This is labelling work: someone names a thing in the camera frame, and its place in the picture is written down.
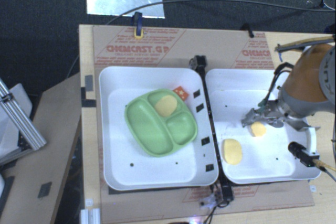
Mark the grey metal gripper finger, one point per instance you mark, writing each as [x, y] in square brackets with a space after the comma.
[250, 117]
[275, 123]

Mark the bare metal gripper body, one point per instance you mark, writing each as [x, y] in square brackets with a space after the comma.
[275, 111]

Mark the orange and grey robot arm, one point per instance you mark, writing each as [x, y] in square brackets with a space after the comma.
[304, 78]

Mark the small yellow biscuit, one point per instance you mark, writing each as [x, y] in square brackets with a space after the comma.
[258, 129]

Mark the yellow oval biscuit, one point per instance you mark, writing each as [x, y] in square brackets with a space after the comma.
[232, 151]
[166, 105]

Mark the white plastic tray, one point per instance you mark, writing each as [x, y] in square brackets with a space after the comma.
[262, 162]
[147, 169]

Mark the thin black rod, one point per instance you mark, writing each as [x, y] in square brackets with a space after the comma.
[210, 110]

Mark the orange cube with yellow stars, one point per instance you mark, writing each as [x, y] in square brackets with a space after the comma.
[181, 92]

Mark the green divided plate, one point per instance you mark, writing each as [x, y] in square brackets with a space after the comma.
[147, 126]

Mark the brown cardboard board red print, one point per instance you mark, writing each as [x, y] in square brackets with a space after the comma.
[168, 44]

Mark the black cylinder on white bracket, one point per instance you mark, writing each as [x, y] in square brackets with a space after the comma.
[302, 152]

